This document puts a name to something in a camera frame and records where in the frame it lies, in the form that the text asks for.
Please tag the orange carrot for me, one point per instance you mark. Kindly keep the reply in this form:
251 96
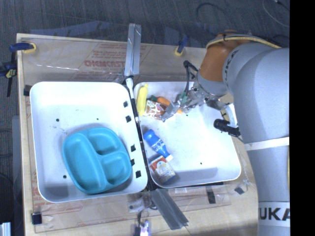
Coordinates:
163 100

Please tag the orange and white carton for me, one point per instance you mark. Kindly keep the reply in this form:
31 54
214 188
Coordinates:
163 169

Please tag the orange and white printed packet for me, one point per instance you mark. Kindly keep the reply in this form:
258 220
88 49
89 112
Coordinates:
153 109

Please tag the blue bottle with white cap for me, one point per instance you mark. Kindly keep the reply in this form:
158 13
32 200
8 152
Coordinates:
155 142

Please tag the white plastic tray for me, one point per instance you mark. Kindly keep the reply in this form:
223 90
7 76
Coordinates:
204 144
73 102

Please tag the black cylinder on white bracket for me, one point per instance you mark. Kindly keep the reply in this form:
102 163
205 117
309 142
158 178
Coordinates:
225 125

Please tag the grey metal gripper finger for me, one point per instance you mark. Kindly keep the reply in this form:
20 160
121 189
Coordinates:
187 110
169 112

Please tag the yellow banana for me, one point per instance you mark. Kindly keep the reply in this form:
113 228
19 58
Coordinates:
142 99

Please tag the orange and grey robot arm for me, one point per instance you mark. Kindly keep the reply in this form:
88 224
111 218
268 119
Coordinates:
261 102

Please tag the blue divided plate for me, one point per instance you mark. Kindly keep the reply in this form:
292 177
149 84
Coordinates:
96 161

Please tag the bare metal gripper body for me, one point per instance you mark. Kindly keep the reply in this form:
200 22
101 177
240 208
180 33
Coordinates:
197 97

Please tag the brown cardboard board red print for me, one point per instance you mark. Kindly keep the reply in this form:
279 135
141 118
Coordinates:
73 58

